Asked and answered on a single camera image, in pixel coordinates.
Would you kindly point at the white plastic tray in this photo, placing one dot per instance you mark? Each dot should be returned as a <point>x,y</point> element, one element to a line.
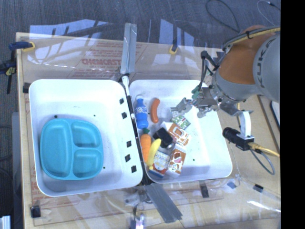
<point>78,94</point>
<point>209,149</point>

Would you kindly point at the green and white packet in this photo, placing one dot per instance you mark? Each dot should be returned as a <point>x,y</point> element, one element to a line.
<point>182,121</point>

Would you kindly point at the blue bottle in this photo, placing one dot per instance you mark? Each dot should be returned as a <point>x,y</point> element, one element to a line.
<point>141,113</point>

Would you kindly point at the black cylinder on white bracket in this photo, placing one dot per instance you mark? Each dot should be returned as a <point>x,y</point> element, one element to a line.
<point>239,139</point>

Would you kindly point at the blue divided plate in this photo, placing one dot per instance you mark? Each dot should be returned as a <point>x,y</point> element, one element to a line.
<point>71,149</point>

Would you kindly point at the brown cardboard board, red print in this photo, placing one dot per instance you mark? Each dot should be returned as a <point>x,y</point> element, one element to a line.
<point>247,194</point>

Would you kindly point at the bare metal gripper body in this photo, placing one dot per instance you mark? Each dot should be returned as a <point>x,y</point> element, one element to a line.
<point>208,100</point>

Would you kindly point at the orange and white carton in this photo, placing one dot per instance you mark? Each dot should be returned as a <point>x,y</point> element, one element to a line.
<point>178,133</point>
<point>176,162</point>

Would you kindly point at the orange sausage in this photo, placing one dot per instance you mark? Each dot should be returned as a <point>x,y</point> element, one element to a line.
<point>155,111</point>

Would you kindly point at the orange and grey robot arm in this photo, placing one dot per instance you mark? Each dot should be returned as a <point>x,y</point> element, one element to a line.
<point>240,63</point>

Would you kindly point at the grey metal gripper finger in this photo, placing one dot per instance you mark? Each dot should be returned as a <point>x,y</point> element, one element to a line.
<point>203,113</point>
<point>182,106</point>

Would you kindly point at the yellow banana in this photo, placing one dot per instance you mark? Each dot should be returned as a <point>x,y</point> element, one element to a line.
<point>153,149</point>

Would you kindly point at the clear bottle with black cap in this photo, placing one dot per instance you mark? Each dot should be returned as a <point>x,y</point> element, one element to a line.
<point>162,160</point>

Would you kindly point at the orange carrot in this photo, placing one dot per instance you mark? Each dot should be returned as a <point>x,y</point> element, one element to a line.
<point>145,144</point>

